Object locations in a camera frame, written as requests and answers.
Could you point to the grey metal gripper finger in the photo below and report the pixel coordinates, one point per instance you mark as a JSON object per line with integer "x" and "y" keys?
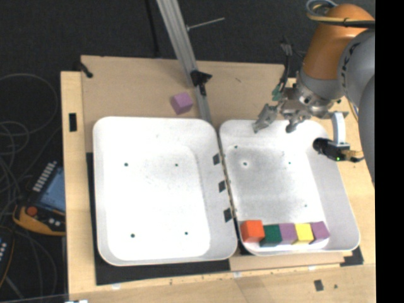
{"x": 295, "y": 123}
{"x": 266, "y": 117}

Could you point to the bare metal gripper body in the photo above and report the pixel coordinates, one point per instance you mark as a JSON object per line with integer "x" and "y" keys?
{"x": 311, "y": 103}

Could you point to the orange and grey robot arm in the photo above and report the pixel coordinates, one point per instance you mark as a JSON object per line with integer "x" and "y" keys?
{"x": 331, "y": 49}

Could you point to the white plastic tray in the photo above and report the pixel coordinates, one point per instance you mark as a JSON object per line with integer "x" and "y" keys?
{"x": 277, "y": 188}
{"x": 158, "y": 194}

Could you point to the purple cube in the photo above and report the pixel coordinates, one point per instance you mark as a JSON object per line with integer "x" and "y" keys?
{"x": 320, "y": 230}
{"x": 182, "y": 103}
{"x": 288, "y": 233}

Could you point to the yellow cube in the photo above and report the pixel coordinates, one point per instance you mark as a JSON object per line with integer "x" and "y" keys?
{"x": 304, "y": 232}

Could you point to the green cube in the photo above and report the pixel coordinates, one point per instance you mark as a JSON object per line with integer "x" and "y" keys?
{"x": 272, "y": 235}

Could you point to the orange cube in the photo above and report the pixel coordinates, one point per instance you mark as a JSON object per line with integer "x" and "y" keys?
{"x": 252, "y": 230}

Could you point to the brown cardboard board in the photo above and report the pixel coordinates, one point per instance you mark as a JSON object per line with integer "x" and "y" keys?
{"x": 132, "y": 87}

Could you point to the black cylinder on white bracket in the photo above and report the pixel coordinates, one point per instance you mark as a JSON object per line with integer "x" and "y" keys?
{"x": 329, "y": 148}

